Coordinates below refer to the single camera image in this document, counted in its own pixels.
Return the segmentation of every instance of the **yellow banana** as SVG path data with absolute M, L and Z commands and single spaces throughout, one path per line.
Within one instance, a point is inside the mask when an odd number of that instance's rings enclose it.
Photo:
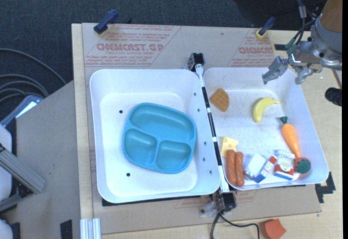
M 262 118 L 263 110 L 265 108 L 267 108 L 268 106 L 270 106 L 270 105 L 279 104 L 279 103 L 280 103 L 279 100 L 274 100 L 271 97 L 264 97 L 264 98 L 260 99 L 256 103 L 256 105 L 254 106 L 254 109 L 253 109 L 253 112 L 252 112 L 254 120 L 256 122 L 260 122 L 261 118 Z

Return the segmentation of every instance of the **toy carrot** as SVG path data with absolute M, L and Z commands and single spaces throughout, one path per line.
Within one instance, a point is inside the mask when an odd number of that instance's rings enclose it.
M 295 154 L 295 156 L 297 158 L 300 158 L 300 146 L 294 126 L 288 123 L 287 116 L 281 117 L 280 120 L 283 122 L 282 132 L 288 146 L 290 147 L 291 151 Z

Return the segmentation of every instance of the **toy sausage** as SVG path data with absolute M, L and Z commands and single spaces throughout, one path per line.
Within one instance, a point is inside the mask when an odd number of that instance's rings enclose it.
M 235 175 L 235 151 L 232 149 L 226 153 L 226 173 L 228 182 L 235 184 L 237 182 L 237 176 Z
M 237 177 L 237 186 L 244 186 L 243 176 L 243 153 L 237 152 L 235 154 L 235 175 Z

